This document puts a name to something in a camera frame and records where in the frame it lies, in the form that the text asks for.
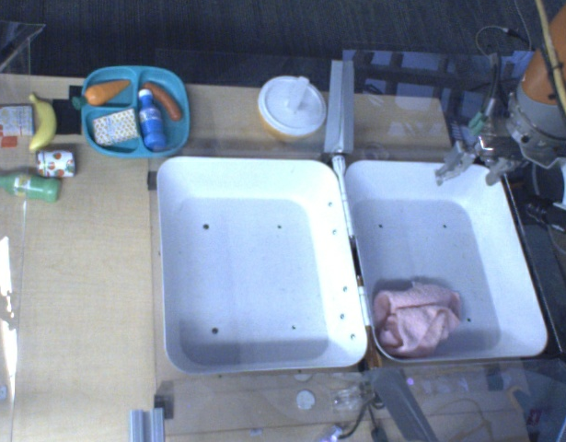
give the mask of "white plastic tub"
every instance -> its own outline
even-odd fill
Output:
[[[361,161],[348,168],[369,303],[412,280],[461,295],[460,325],[424,362],[540,354],[546,326],[502,185],[488,187],[487,170],[471,166],[437,186],[439,167]]]
[[[348,168],[368,303],[411,280],[461,295],[459,327],[432,356],[407,362],[539,354],[546,327],[502,186],[488,187],[486,169],[472,166],[438,187],[438,167]],[[309,369],[362,358],[363,310],[331,169],[174,157],[157,181],[165,344],[178,369]]]
[[[362,358],[366,332],[330,169],[176,157],[157,182],[166,350],[177,368],[229,373]]]

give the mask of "pink towel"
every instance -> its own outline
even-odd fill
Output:
[[[413,283],[404,291],[381,291],[373,303],[376,335],[389,354],[424,357],[460,322],[460,296],[438,285]]]

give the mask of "hot dog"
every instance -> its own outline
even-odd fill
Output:
[[[177,122],[182,118],[182,111],[180,110],[179,104],[165,91],[165,89],[152,82],[145,82],[142,85],[142,88],[147,88],[152,92],[154,99],[164,107],[170,120]]]

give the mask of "blue tray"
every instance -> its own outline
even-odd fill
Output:
[[[191,128],[191,112],[189,111],[189,100],[182,80],[176,74],[158,67],[146,67],[138,65],[121,65],[115,67],[103,67],[91,73],[82,87],[82,94],[91,85],[111,80],[130,80],[131,84],[115,98],[106,104],[93,107],[84,105],[81,109],[82,126],[84,136],[88,143],[101,154],[115,157],[168,157],[176,154],[187,142]],[[162,111],[164,121],[164,134],[167,139],[167,148],[162,151],[153,152],[144,145],[140,136],[116,145],[98,145],[94,139],[92,122],[100,116],[105,116],[116,111],[128,110],[130,108],[138,111],[137,92],[145,82],[154,84],[165,89],[179,104],[182,118],[173,122],[168,117],[166,110],[160,103],[157,107]]]

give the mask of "banana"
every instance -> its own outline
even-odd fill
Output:
[[[35,152],[49,144],[55,136],[58,122],[55,118],[55,111],[47,101],[38,99],[34,93],[29,95],[29,101],[33,103],[39,118],[39,126],[29,143],[29,151]]]

